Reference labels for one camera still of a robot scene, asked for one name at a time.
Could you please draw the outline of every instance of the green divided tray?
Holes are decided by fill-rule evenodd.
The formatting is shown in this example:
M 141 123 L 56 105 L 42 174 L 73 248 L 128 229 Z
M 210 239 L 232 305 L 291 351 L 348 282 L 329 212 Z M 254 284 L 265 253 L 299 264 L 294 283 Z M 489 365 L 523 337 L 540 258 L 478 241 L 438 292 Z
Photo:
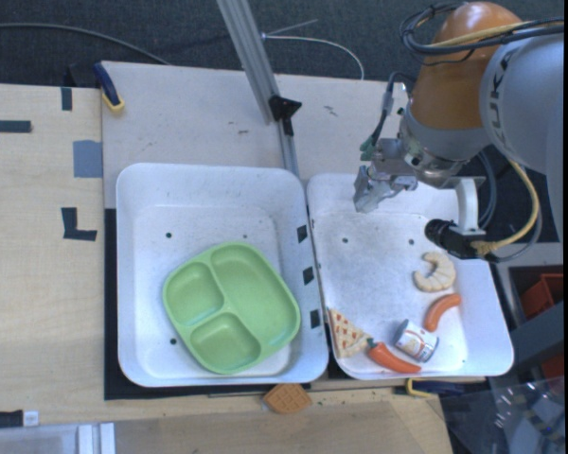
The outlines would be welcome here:
M 179 266 L 162 300 L 189 352 L 217 374 L 257 365 L 289 343 L 301 324 L 291 291 L 245 242 L 225 242 Z

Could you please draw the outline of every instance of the can label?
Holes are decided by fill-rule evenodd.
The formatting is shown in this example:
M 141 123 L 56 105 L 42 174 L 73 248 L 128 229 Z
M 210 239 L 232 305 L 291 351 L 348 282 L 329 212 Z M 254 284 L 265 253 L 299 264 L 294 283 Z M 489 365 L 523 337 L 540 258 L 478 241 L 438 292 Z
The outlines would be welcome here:
M 423 362 L 432 357 L 438 343 L 439 338 L 436 335 L 410 320 L 404 320 L 399 325 L 394 338 L 394 344 L 398 349 Z

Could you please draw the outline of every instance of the red object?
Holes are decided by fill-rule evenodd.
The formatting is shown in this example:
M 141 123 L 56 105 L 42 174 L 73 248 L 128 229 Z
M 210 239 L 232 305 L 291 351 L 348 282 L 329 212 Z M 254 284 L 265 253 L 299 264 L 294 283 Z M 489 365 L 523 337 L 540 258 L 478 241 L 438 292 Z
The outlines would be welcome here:
M 527 320 L 543 313 L 555 303 L 558 303 L 564 296 L 564 275 L 562 274 L 541 274 L 541 279 L 537 284 L 527 289 L 520 297 L 522 308 Z M 541 364 L 542 373 L 545 378 L 551 379 L 564 376 L 564 354 L 560 353 L 551 357 Z

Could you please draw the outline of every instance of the toy pizza slice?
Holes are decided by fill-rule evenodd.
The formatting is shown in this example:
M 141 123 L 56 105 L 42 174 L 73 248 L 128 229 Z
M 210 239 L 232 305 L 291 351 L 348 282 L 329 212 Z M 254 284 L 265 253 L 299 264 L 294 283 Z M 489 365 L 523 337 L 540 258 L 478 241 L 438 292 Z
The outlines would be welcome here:
M 330 308 L 328 315 L 330 317 L 330 331 L 333 337 L 332 343 L 334 344 L 337 357 L 351 357 L 365 349 L 370 335 L 353 324 L 343 313 L 336 309 Z

